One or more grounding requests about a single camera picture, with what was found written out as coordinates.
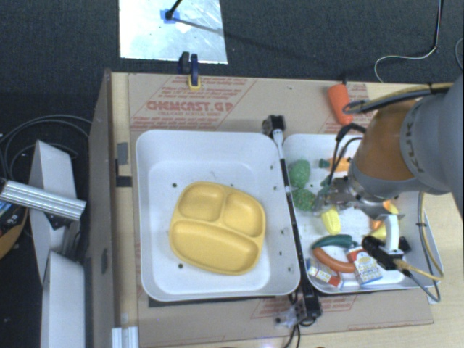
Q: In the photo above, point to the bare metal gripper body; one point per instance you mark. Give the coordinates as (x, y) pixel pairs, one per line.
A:
(344, 193)

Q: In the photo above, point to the orange sausage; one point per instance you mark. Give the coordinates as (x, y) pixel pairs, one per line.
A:
(328, 260)

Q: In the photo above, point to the orange and yellow toy food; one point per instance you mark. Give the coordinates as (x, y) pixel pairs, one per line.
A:
(378, 228)

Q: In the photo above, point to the thin black and white rod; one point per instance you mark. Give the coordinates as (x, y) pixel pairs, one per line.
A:
(290, 201)

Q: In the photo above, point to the white and red carton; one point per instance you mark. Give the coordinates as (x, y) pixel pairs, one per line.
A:
(322, 274)

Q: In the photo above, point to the green broccoli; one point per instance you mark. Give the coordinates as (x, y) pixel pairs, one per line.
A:
(300, 172)
(303, 199)

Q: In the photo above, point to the yellow corn cob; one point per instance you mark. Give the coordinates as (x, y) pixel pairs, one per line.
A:
(331, 221)

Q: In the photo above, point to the yellow divided plate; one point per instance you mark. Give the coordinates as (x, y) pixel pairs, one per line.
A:
(217, 230)

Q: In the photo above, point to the white plastic tray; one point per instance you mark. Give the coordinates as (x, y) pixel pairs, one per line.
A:
(217, 151)
(362, 227)

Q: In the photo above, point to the orange carrot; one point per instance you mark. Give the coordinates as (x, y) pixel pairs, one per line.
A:
(339, 164)

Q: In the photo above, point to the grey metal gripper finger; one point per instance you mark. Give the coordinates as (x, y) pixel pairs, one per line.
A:
(319, 201)
(331, 207)

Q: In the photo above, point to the black cylinder on white bracket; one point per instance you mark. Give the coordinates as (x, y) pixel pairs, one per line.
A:
(382, 248)

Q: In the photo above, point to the green chilli pepper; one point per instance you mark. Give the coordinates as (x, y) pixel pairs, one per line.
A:
(331, 240)

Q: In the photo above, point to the brown cardboard board red print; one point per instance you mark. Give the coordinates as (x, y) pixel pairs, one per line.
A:
(217, 100)

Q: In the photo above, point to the blue and white carton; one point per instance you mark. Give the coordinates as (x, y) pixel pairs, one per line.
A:
(367, 268)

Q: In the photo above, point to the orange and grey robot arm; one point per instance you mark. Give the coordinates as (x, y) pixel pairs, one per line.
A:
(417, 147)

